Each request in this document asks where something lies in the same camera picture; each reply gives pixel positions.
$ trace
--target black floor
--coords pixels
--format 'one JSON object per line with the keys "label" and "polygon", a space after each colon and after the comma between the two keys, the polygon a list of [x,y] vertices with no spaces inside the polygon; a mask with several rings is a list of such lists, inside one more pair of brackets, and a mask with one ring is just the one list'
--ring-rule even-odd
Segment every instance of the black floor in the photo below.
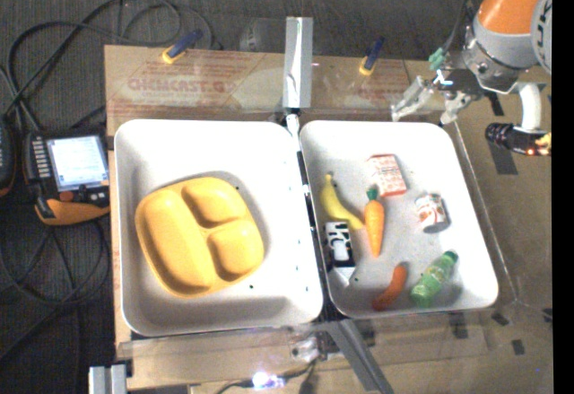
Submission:
{"label": "black floor", "polygon": [[[11,113],[16,131],[103,124],[104,44],[168,46],[174,35],[202,22],[212,39],[200,48],[237,50],[251,19],[284,22],[302,15],[314,19],[316,54],[362,57],[382,35],[382,57],[426,59],[444,43],[463,2],[167,1],[176,8],[161,0],[0,0],[0,66],[13,74],[14,89],[27,89],[35,118]],[[91,27],[66,40],[80,29],[70,22],[82,21]],[[258,50],[275,50],[276,42],[260,43]],[[5,111],[13,94],[4,80],[0,86]],[[0,198],[0,247],[0,392],[87,392],[89,367],[114,361],[109,218],[48,229],[19,173],[13,190]],[[71,294],[76,286],[80,290]]]}

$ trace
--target white tray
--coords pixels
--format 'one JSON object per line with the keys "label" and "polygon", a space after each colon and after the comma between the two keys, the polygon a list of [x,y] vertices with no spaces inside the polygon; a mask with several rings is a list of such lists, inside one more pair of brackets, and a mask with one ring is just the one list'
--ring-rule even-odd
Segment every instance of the white tray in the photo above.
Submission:
{"label": "white tray", "polygon": [[[300,132],[301,148],[309,176],[317,228],[329,220],[318,193],[324,176],[332,172],[344,204],[362,219],[371,185],[366,160],[373,154],[393,153],[403,173],[407,191],[382,200],[386,210],[383,247],[378,258],[369,253],[364,229],[353,240],[357,260],[355,277],[348,286],[329,273],[331,300],[343,314],[357,319],[429,311],[478,309],[494,303],[498,282],[474,213],[455,148],[448,134],[430,123],[363,121],[311,121]],[[417,218],[414,200],[423,192],[442,196],[450,226],[427,234]],[[452,281],[437,296],[432,308],[418,309],[408,290],[423,269],[445,250],[459,255]],[[387,311],[376,312],[371,301],[389,284],[395,265],[408,264],[404,292]]]}
{"label": "white tray", "polygon": [[[137,119],[115,137],[121,302],[126,323],[146,337],[312,321],[323,294],[294,144],[266,122]],[[138,203],[157,188],[200,175],[239,187],[265,244],[259,269],[199,298],[165,291],[135,233]]]}

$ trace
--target red and white box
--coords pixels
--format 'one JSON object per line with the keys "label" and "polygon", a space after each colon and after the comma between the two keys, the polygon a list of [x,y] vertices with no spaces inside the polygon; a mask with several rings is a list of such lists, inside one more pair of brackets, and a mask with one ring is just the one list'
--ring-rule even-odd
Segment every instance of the red and white box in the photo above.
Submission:
{"label": "red and white box", "polygon": [[403,174],[393,154],[375,154],[367,162],[373,170],[381,197],[403,195],[406,192]]}

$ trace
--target screen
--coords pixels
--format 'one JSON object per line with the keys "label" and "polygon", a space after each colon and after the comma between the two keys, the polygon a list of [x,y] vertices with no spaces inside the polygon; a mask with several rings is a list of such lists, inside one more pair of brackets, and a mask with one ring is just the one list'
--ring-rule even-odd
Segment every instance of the screen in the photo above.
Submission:
{"label": "screen", "polygon": [[59,191],[108,185],[108,165],[98,136],[48,139],[46,145]]}

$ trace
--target green bottle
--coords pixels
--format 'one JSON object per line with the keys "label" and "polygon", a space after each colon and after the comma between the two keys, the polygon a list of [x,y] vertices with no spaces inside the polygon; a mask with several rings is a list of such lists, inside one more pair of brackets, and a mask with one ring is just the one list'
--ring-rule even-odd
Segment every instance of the green bottle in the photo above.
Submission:
{"label": "green bottle", "polygon": [[427,266],[419,282],[411,289],[411,299],[417,306],[431,306],[434,296],[452,277],[457,260],[458,255],[453,250],[447,250]]}

